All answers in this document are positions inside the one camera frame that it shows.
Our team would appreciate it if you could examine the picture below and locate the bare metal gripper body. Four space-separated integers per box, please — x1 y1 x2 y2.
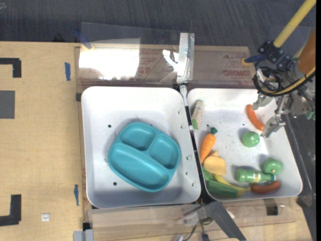
275 90 316 121

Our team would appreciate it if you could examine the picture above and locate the orange sausage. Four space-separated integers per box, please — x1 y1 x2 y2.
250 180 281 195
245 104 266 132

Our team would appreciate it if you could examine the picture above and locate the green apple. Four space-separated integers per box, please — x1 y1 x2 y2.
241 131 261 148
262 157 283 176

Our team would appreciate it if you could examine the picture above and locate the white plastic tray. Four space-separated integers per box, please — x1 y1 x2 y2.
80 85 202 209
186 87 303 202

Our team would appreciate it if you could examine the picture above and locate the green bottle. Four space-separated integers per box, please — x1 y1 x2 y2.
234 168 275 184

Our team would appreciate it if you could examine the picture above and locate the white corn cob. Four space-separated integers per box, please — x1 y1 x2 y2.
191 99 205 131

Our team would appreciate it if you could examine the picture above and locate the orange carrot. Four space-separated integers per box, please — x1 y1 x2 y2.
199 127 219 164

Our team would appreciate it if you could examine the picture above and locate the yellow bread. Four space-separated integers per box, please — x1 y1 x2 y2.
203 155 227 176

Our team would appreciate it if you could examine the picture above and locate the yellow banana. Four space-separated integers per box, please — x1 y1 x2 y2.
213 174 252 198

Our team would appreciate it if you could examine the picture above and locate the light green ribbed vegetable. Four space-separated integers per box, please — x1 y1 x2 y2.
201 165 215 182

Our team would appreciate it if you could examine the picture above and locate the dark green cucumber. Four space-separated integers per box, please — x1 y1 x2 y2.
206 179 239 199

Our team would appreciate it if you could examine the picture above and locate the blue divided plate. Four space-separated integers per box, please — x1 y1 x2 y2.
107 122 182 193

